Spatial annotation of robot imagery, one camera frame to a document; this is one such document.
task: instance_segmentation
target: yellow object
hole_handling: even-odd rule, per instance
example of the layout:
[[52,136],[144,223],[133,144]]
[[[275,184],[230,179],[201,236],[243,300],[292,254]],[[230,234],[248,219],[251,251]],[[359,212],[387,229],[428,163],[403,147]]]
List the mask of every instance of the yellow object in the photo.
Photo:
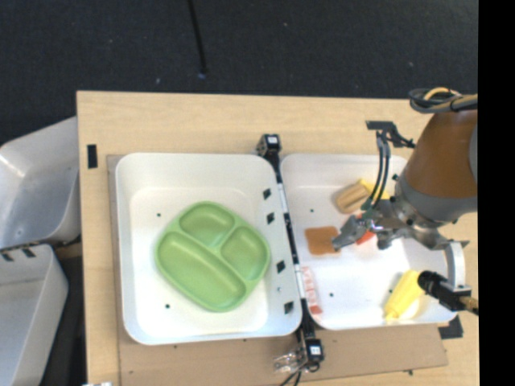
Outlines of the yellow object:
[[[336,196],[336,206],[342,213],[352,213],[361,207],[372,193],[372,190],[373,184],[359,179],[355,184],[346,187]],[[382,198],[389,199],[388,193],[383,192]]]
[[385,319],[399,318],[417,298],[424,293],[418,285],[420,272],[408,270],[395,286],[385,306]]

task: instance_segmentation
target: dark background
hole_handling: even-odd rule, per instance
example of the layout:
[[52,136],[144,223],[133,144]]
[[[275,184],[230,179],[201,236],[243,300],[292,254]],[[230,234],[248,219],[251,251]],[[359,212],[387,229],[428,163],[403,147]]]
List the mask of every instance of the dark background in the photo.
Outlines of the dark background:
[[[407,98],[478,91],[479,0],[0,0],[0,145],[76,113],[77,90]],[[81,384],[81,258],[44,385]]]

